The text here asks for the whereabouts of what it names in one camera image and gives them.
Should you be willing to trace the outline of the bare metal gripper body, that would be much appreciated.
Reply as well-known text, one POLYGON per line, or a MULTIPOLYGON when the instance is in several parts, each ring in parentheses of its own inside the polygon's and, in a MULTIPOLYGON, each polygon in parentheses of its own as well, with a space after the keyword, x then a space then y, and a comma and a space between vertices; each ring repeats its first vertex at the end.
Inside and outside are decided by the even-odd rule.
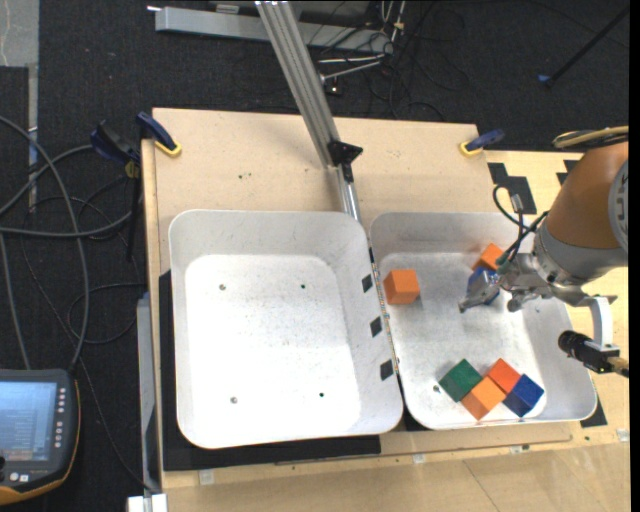
POLYGON ((498 283, 510 295, 517 291, 536 292, 540 299, 550 299, 558 291, 555 281, 562 269, 545 254, 503 254, 496 260, 498 283))

